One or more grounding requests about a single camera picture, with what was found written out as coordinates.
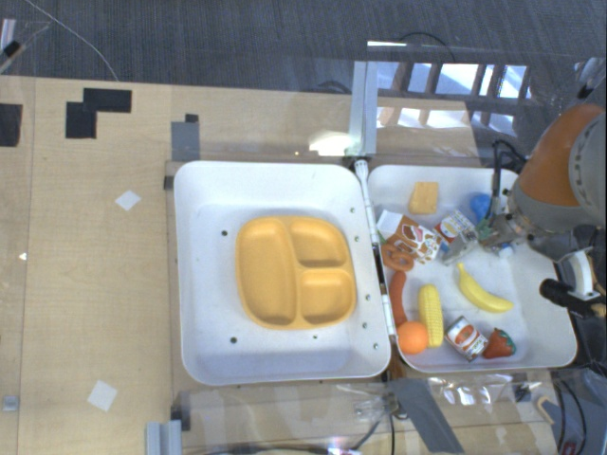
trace gray floor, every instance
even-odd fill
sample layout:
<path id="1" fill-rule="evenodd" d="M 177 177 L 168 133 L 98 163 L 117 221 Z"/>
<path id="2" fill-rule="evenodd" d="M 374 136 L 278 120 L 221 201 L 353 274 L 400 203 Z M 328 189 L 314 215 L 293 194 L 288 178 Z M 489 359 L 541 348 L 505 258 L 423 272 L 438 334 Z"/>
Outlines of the gray floor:
<path id="1" fill-rule="evenodd" d="M 128 82 L 305 89 L 340 81 L 344 67 L 332 60 L 363 59 L 367 39 L 414 31 L 449 46 L 605 54 L 606 0 L 32 1 L 93 43 Z M 0 17 L 47 20 L 22 0 L 0 0 Z M 56 24 L 11 72 L 112 79 Z"/>

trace blue object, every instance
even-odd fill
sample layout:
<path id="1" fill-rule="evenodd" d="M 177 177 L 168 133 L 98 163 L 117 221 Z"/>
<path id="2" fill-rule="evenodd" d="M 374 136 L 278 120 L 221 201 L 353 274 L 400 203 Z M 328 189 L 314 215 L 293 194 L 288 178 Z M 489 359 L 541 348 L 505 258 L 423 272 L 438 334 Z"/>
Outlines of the blue object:
<path id="1" fill-rule="evenodd" d="M 491 205 L 491 196 L 487 193 L 477 193 L 470 199 L 470 208 L 476 217 L 476 223 L 480 223 Z"/>

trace orange divided plate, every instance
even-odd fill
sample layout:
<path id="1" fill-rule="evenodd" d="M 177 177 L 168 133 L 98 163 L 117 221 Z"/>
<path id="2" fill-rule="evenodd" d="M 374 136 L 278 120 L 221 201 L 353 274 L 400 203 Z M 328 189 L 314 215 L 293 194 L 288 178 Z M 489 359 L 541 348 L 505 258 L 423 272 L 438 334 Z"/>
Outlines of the orange divided plate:
<path id="1" fill-rule="evenodd" d="M 238 293 L 248 316 L 271 329 L 311 329 L 356 306 L 350 251 L 332 224 L 305 216 L 253 219 L 236 239 Z"/>

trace white tray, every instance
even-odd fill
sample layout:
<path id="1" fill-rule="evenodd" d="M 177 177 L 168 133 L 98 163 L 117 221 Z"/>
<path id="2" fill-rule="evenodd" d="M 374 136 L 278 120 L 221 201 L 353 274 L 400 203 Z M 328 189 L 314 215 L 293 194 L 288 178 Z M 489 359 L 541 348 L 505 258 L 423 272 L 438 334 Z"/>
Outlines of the white tray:
<path id="1" fill-rule="evenodd" d="M 182 358 L 194 379 L 229 385 L 370 377 L 386 368 L 390 341 L 352 173 L 334 165 L 191 162 L 175 177 L 175 214 Z M 357 285 L 347 320 L 281 331 L 247 316 L 236 284 L 236 236 L 247 221 L 275 214 L 318 217 L 343 233 Z"/>
<path id="2" fill-rule="evenodd" d="M 413 217 L 419 224 L 433 228 L 453 209 L 462 210 L 470 219 L 469 199 L 478 192 L 489 193 L 492 170 L 445 167 L 381 166 L 369 177 L 369 193 L 376 215 L 387 209 Z M 516 174 L 502 172 L 502 188 L 510 188 Z M 438 209 L 433 215 L 413 215 L 408 211 L 409 197 L 417 181 L 439 184 Z M 484 359 L 471 363 L 446 342 L 418 355 L 403 355 L 413 368 L 424 373 L 485 371 L 495 369 L 552 368 L 569 364 L 577 351 L 576 337 L 567 311 L 544 299 L 539 292 L 546 278 L 556 278 L 552 263 L 527 245 L 516 246 L 509 258 L 500 259 L 477 247 L 462 259 L 466 270 L 487 290 L 514 302 L 504 314 L 484 312 L 470 303 L 457 286 L 455 265 L 440 261 L 416 264 L 408 273 L 403 305 L 409 320 L 419 319 L 417 292 L 424 283 L 438 288 L 445 326 L 463 315 L 488 337 L 494 327 L 505 330 L 517 346 L 512 357 Z M 389 283 L 393 272 L 386 268 Z"/>

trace banana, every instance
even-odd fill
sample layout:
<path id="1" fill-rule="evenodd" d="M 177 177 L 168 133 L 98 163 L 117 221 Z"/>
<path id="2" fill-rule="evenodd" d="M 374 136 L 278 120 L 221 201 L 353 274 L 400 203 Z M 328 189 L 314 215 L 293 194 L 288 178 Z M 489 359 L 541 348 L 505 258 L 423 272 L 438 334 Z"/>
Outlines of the banana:
<path id="1" fill-rule="evenodd" d="M 501 314 L 510 310 L 514 303 L 488 293 L 480 284 L 472 278 L 470 273 L 464 269 L 463 263 L 457 264 L 459 269 L 459 289 L 464 296 L 474 303 L 478 308 Z"/>

